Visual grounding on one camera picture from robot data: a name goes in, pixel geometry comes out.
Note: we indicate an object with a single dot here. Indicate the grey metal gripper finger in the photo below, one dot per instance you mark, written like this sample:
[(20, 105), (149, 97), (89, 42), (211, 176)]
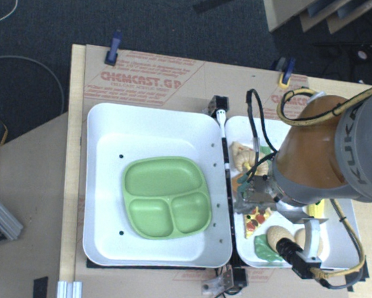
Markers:
[(240, 206)]

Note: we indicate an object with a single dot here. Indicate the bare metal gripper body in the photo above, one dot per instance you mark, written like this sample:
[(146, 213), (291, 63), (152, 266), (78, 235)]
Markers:
[(261, 191)]

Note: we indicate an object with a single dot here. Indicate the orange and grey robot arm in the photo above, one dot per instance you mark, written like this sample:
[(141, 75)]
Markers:
[(318, 152)]

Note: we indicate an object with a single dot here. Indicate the toy pizza slice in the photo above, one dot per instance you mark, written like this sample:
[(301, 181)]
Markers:
[(253, 223)]

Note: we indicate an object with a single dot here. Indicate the orange toy food piece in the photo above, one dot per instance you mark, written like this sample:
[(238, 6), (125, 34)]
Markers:
[(235, 183)]

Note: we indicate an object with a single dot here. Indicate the thin black and white rod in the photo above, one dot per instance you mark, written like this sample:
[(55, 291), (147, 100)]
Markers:
[(227, 169)]

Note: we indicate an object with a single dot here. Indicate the green toy vegetable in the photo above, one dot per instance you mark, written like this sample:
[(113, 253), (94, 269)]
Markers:
[(266, 150)]

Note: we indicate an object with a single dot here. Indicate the beige toy croissant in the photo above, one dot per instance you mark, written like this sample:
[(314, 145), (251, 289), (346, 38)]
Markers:
[(242, 154)]

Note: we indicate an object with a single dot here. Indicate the tan toy bread bun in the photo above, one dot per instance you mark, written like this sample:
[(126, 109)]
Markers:
[(299, 237), (277, 234)]

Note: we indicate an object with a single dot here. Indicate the green toy lettuce leaf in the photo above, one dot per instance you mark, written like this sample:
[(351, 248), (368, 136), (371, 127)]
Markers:
[(264, 249)]

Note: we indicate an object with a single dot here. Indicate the yellow toy corn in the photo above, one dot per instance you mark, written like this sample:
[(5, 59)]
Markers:
[(315, 210)]

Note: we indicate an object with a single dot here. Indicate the green divided plate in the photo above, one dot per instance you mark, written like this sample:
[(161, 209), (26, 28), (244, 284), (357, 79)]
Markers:
[(165, 192)]

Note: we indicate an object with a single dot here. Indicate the white plastic tray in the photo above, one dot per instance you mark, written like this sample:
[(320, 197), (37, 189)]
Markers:
[(339, 234), (109, 186)]

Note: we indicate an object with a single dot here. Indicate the brown cardboard board red print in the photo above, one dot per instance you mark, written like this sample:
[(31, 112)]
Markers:
[(153, 82)]

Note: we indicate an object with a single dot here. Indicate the black cylinder on white bracket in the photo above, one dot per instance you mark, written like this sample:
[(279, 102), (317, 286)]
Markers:
[(308, 239)]

